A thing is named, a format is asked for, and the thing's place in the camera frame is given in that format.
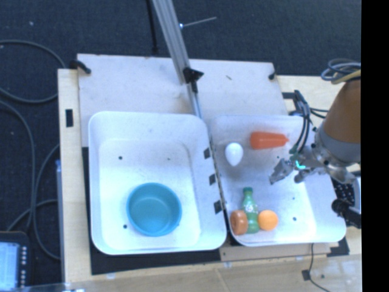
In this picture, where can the white egg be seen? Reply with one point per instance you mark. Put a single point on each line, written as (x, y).
(234, 154)

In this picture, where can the green bottle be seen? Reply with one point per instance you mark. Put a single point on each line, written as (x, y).
(249, 211)

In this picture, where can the white plastic tray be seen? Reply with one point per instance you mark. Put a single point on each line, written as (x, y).
(273, 199)
(146, 132)

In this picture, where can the blue bowl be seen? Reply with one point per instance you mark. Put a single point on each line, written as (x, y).
(153, 210)

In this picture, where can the brown doughnut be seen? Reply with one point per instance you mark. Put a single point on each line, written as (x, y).
(238, 223)

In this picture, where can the orange fruit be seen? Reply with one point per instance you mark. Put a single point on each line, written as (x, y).
(268, 220)

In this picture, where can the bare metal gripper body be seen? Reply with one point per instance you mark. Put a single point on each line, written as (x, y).
(322, 163)

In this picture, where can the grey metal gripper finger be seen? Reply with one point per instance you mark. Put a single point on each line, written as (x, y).
(281, 170)
(303, 174)

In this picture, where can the thin black and white rod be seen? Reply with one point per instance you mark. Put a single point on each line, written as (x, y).
(197, 105)

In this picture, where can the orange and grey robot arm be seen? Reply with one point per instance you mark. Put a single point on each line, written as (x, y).
(343, 117)

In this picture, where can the pale flat board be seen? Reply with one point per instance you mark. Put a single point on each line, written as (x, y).
(136, 84)

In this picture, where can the orange carrot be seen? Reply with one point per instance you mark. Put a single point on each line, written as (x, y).
(267, 140)

